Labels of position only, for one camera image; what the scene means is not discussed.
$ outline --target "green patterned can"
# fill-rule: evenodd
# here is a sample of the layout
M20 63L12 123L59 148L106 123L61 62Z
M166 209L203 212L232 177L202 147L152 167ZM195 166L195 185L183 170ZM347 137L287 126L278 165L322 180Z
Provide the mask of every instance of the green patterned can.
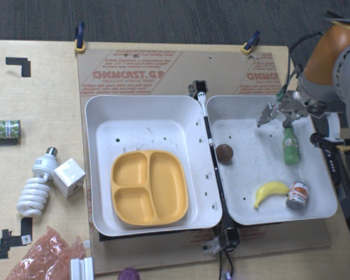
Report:
M0 120L0 139L19 139L20 137L19 120Z

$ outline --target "gray floor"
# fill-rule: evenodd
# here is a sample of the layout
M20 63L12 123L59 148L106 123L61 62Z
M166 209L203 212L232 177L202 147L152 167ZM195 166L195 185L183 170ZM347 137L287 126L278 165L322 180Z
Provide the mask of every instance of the gray floor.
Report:
M259 44L290 47L326 31L327 11L350 19L350 0L0 0L0 40L73 41L84 21L87 41L234 45L259 30ZM296 48L295 65L306 65L318 39Z

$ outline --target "yellow banana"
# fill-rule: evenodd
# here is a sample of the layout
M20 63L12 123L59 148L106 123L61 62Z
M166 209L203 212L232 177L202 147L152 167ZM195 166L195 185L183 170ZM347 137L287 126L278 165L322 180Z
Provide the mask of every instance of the yellow banana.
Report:
M270 181L267 184L262 185L259 187L257 192L255 193L255 203L254 208L259 207L259 203L265 199L266 197L273 195L273 194L287 194L289 193L290 189L286 184L281 183L280 181Z

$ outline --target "pink plastic bag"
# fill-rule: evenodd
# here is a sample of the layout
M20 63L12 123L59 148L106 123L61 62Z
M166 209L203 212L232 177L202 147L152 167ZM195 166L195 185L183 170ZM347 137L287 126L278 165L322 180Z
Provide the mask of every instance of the pink plastic bag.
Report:
M48 227L5 280L69 280L70 259L85 257L80 238L68 246L56 230Z

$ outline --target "yellow divided plate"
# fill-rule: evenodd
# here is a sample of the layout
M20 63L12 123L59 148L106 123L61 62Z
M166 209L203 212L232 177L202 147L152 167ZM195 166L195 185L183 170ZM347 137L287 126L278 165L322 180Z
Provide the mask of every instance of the yellow divided plate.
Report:
M163 150L123 153L111 167L115 211L139 226L177 222L187 212L188 191L179 159Z

